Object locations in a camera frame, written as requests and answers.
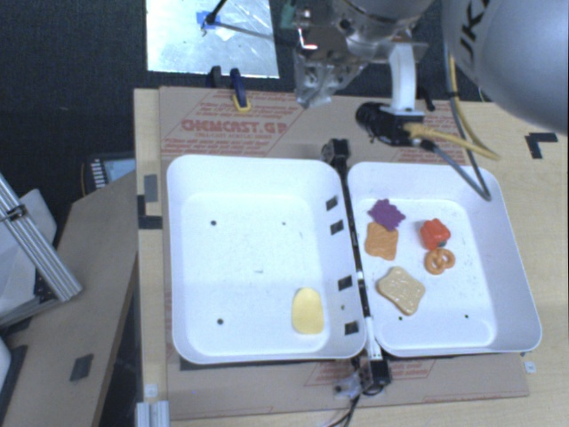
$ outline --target black floor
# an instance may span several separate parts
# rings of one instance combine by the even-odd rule
[[[278,27],[285,0],[269,1]],[[145,14],[145,0],[0,0],[0,173],[19,195],[40,189],[59,224],[81,197],[85,159],[132,150],[133,89],[204,85],[199,75],[146,70]],[[419,78],[433,99],[445,97],[439,14],[436,1],[414,30],[416,39],[431,45]],[[278,45],[276,51],[281,79],[245,79],[246,87],[293,90],[290,50]],[[478,100],[464,77],[460,86],[462,98]],[[374,66],[343,93],[389,92],[389,71]],[[101,425],[132,421],[133,337],[131,314]]]

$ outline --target toy pretzel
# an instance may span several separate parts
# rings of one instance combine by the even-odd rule
[[[446,248],[437,248],[425,256],[425,269],[433,275],[440,275],[454,265],[454,254]]]

